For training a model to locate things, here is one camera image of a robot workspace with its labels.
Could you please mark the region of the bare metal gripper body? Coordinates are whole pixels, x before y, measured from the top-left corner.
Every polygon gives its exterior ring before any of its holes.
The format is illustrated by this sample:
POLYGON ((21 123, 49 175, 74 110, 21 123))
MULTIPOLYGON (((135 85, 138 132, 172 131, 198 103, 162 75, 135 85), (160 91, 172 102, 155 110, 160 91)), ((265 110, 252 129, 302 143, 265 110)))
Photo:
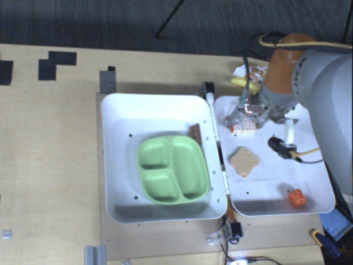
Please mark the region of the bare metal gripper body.
POLYGON ((259 96, 240 97, 230 114, 230 125, 244 124, 245 119, 253 120, 257 128, 262 128, 267 121, 283 124, 290 110, 259 96))

